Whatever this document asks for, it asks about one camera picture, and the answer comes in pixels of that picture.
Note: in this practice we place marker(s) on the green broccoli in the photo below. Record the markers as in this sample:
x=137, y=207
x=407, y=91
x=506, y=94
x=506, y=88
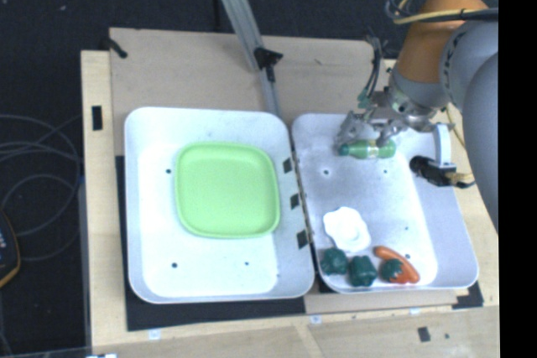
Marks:
x=392, y=269
x=362, y=271
x=334, y=261

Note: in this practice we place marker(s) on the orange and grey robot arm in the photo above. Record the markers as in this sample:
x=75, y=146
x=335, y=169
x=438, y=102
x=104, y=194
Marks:
x=436, y=46

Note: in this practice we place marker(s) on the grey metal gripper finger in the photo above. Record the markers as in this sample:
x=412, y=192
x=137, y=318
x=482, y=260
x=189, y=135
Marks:
x=351, y=129
x=387, y=135

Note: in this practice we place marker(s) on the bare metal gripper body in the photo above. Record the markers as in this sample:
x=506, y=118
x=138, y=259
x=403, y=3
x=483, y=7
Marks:
x=396, y=109

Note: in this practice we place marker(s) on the white plastic tray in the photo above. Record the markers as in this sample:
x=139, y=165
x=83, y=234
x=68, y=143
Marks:
x=210, y=272
x=369, y=197

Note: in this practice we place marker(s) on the orange carrot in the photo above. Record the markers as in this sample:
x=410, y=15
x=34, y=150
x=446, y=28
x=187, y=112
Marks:
x=409, y=271

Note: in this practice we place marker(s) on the green plate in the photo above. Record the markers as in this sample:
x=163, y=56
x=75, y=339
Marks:
x=226, y=188

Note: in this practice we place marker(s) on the brown cardboard board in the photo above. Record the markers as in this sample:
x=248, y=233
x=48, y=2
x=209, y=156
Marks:
x=189, y=71

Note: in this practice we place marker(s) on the green plastic bottle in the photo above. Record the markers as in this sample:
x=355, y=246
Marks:
x=361, y=149

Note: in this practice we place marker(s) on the black cylinder on white bracket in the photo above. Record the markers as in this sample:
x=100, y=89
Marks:
x=432, y=171

